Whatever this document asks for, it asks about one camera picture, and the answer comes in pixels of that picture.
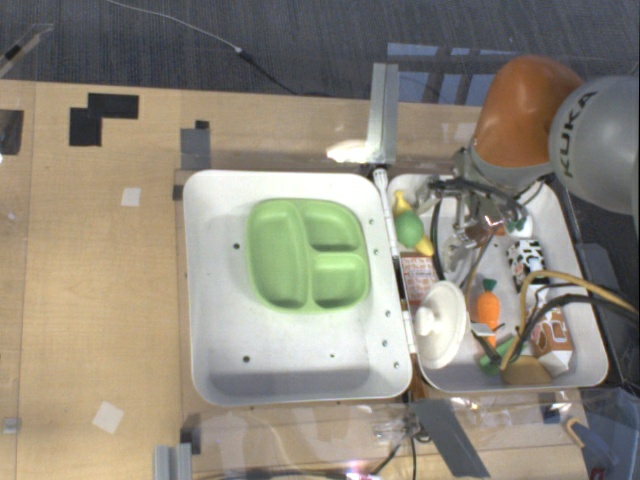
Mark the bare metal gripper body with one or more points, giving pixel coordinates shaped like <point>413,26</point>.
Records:
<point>475,195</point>

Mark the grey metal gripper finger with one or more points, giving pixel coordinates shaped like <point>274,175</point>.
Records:
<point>472,242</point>
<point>454,257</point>

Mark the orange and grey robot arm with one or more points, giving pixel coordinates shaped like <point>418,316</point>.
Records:
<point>525,113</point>

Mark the red and white packet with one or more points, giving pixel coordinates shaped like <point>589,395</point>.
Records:
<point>416,275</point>

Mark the green toy pear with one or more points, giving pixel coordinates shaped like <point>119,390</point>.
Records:
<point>409,229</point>

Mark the black and white cow carton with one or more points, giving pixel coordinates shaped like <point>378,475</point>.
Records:
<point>525,258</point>

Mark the orange carrot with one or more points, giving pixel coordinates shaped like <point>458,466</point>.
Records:
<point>488,309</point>

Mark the white toy teapot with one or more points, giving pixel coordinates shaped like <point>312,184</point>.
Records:
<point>442,323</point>

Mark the yellow banana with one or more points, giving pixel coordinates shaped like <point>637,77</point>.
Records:
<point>400,203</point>

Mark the white plastic tray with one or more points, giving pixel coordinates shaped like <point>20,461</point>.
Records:
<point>225,328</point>
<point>575,288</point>

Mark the green toy vegetable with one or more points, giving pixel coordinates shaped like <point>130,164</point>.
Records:
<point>487,365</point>

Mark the brown and white carton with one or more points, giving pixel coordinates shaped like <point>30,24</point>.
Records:
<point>555,338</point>

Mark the brown toy bread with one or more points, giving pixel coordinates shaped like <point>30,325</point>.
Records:
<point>525,372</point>

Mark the green divided plate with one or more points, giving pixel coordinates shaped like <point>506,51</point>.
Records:
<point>275,253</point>

